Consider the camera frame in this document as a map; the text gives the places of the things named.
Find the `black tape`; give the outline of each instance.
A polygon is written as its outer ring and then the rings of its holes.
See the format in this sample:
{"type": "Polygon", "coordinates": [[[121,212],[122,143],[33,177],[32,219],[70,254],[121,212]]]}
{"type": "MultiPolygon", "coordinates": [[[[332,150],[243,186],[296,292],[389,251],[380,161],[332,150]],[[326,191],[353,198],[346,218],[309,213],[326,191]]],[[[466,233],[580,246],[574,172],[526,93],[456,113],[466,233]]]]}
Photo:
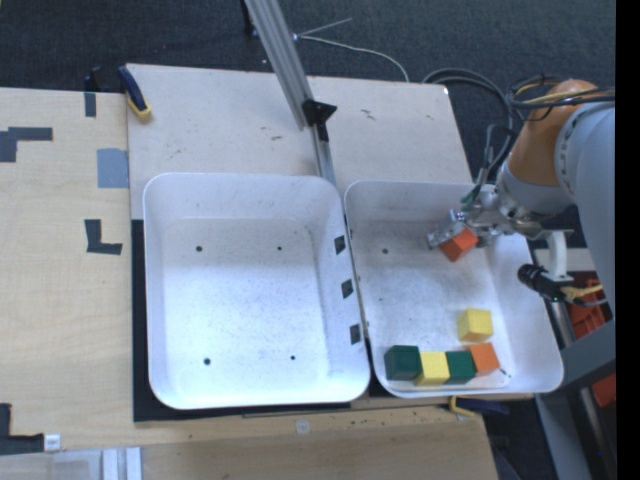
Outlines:
{"type": "Polygon", "coordinates": [[[351,327],[349,327],[349,333],[351,334],[352,345],[362,340],[362,334],[360,333],[360,324],[353,324],[351,327]]]}
{"type": "Polygon", "coordinates": [[[340,254],[342,251],[344,251],[347,248],[347,241],[344,238],[344,235],[339,236],[338,238],[336,238],[334,240],[335,246],[336,246],[336,254],[340,254]]]}
{"type": "Polygon", "coordinates": [[[0,404],[0,455],[44,452],[44,434],[12,436],[10,422],[11,404],[0,404]]]}
{"type": "Polygon", "coordinates": [[[16,161],[19,140],[53,140],[53,128],[10,127],[0,132],[0,162],[16,161]]]}
{"type": "Polygon", "coordinates": [[[92,92],[84,93],[84,115],[86,117],[96,117],[97,115],[96,95],[92,92]]]}
{"type": "Polygon", "coordinates": [[[341,287],[343,299],[346,299],[353,293],[353,281],[351,281],[351,279],[347,279],[344,283],[342,283],[341,287]]]}
{"type": "Polygon", "coordinates": [[[13,163],[16,161],[18,144],[9,132],[0,132],[0,162],[13,163]]]}
{"type": "Polygon", "coordinates": [[[87,230],[87,252],[120,255],[122,244],[102,243],[102,222],[99,219],[85,219],[84,227],[87,230]]]}

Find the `gray tape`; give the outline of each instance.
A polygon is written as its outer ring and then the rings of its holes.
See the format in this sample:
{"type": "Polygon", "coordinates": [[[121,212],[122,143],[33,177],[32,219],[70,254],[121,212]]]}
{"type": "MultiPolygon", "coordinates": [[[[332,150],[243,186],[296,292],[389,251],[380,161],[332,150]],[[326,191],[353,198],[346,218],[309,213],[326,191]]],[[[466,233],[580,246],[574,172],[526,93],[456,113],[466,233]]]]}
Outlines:
{"type": "Polygon", "coordinates": [[[97,105],[96,95],[92,92],[84,93],[84,115],[86,117],[96,117],[97,105]]]}
{"type": "Polygon", "coordinates": [[[117,148],[98,150],[98,188],[129,188],[129,156],[117,148]]]}

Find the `orange block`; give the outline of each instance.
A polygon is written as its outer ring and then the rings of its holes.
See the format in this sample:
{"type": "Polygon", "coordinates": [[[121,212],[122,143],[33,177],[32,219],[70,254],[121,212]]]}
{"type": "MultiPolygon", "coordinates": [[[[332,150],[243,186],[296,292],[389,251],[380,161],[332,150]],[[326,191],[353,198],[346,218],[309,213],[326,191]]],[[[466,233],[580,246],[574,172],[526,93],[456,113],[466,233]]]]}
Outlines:
{"type": "Polygon", "coordinates": [[[469,228],[464,228],[451,240],[439,245],[440,250],[446,254],[451,261],[456,261],[467,254],[478,243],[478,237],[469,228]]]}
{"type": "Polygon", "coordinates": [[[490,342],[469,345],[467,350],[471,352],[478,375],[487,375],[500,368],[500,361],[490,342]]]}

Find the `white plastic tray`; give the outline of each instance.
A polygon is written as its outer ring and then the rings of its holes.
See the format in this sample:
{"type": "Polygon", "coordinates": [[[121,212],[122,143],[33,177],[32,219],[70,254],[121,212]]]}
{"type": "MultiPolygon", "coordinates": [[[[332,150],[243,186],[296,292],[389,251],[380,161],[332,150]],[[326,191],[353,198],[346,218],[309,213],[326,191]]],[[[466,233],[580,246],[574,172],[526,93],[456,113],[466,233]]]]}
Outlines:
{"type": "Polygon", "coordinates": [[[472,185],[359,181],[345,211],[373,366],[380,383],[405,397],[541,393],[562,381],[563,365],[544,302],[517,279],[531,263],[526,240],[501,236],[451,262],[427,247],[426,235],[472,185]],[[462,350],[456,317],[467,307],[491,310],[501,369],[463,385],[415,386],[386,378],[393,345],[421,351],[462,350]]]}
{"type": "Polygon", "coordinates": [[[370,368],[342,208],[315,176],[149,181],[149,380],[160,401],[244,407],[364,392],[370,368]]]}

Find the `yellow block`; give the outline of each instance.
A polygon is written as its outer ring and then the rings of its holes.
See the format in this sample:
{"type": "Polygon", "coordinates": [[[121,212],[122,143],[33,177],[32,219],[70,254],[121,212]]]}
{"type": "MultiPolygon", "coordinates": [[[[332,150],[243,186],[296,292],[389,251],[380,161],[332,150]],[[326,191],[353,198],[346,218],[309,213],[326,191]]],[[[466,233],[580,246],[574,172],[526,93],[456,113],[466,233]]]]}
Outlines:
{"type": "Polygon", "coordinates": [[[467,308],[458,315],[458,338],[460,341],[481,342],[493,334],[491,311],[467,308]]]}
{"type": "Polygon", "coordinates": [[[416,386],[439,386],[450,377],[444,352],[420,352],[422,372],[413,380],[416,386]]]}

